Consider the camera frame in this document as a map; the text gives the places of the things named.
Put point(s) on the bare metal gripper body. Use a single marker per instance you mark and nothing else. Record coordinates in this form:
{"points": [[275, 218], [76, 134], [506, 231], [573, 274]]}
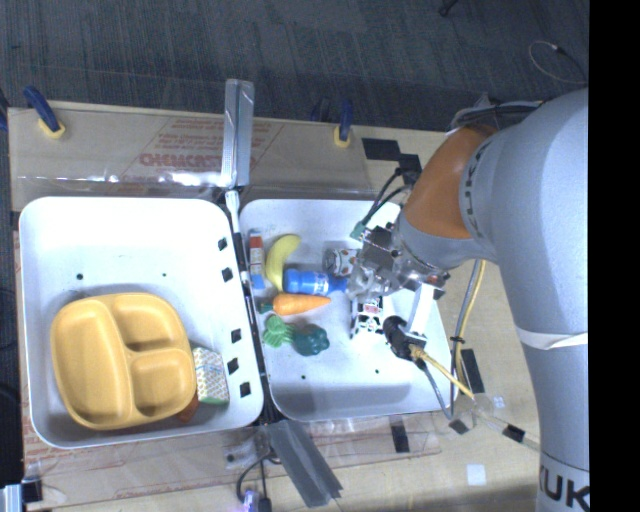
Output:
{"points": [[385, 257]]}

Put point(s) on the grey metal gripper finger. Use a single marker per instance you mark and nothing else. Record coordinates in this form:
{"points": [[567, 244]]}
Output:
{"points": [[361, 287], [340, 261]]}

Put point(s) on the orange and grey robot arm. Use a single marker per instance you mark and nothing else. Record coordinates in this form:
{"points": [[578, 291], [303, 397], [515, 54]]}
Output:
{"points": [[525, 200]]}

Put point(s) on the black and white milk carton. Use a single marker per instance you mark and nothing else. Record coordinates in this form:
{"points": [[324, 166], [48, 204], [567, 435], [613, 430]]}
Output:
{"points": [[365, 322]]}

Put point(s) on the blue bottle with white label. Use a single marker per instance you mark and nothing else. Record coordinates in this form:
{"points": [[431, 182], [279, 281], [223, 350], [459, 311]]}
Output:
{"points": [[305, 281]]}

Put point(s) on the orange carrot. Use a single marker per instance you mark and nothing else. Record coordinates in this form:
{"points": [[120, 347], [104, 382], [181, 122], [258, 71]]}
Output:
{"points": [[297, 304]]}

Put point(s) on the yellow banana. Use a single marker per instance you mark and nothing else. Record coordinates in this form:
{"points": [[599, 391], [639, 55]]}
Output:
{"points": [[276, 260]]}

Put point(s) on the green broccoli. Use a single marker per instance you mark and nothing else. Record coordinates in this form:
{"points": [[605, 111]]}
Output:
{"points": [[310, 341]]}

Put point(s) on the red white blue carton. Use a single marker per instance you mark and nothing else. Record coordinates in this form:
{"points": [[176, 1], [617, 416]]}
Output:
{"points": [[256, 260]]}

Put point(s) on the white plastic tray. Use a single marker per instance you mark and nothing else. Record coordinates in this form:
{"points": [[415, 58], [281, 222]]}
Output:
{"points": [[350, 380], [130, 240]]}

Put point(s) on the yellow divided plate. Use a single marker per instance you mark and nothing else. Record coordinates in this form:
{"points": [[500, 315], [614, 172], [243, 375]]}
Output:
{"points": [[100, 360]]}

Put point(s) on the brown cardboard board red print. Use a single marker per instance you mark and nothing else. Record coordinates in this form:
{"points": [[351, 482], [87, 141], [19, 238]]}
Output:
{"points": [[100, 145]]}

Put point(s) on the black cylinder on white bracket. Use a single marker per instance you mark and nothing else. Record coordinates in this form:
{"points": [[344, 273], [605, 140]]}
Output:
{"points": [[397, 337]]}

